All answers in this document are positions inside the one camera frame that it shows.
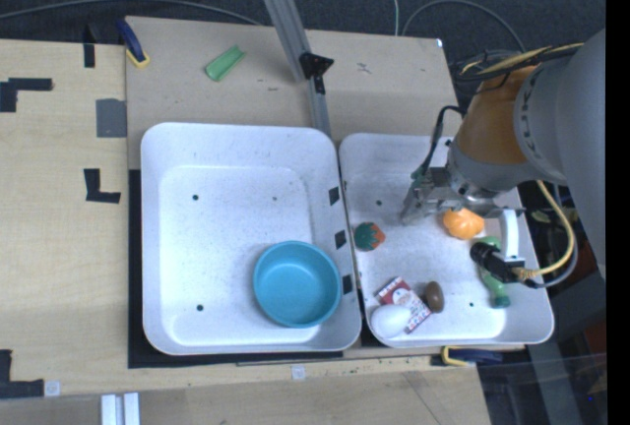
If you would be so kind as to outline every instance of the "yellow cable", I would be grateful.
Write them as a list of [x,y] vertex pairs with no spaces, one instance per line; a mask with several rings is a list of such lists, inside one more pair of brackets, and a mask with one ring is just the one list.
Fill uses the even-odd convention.
[[573,254],[573,247],[575,245],[575,235],[573,234],[573,228],[571,227],[571,224],[569,223],[569,220],[567,219],[566,215],[564,214],[562,209],[558,207],[558,204],[555,202],[555,200],[553,199],[553,197],[547,190],[544,183],[541,180],[537,180],[536,184],[538,185],[538,188],[540,189],[544,197],[547,199],[547,201],[549,202],[553,210],[556,212],[556,214],[560,218],[562,225],[567,231],[567,238],[569,241],[567,243],[566,252],[554,264],[547,266],[546,268],[542,268],[540,270],[528,270],[526,268],[518,268],[517,270],[515,270],[515,273],[519,276],[521,280],[533,278],[534,276],[540,276],[541,274],[552,273],[556,271],[557,269],[562,268],[569,261],[569,259],[571,259],[571,254]]

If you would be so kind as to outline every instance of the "blue plate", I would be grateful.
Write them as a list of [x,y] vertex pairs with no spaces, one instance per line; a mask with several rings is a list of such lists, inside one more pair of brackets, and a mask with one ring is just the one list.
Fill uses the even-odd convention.
[[256,263],[254,294],[272,320],[308,328],[335,312],[342,298],[342,281],[335,263],[319,248],[284,241],[267,249]]

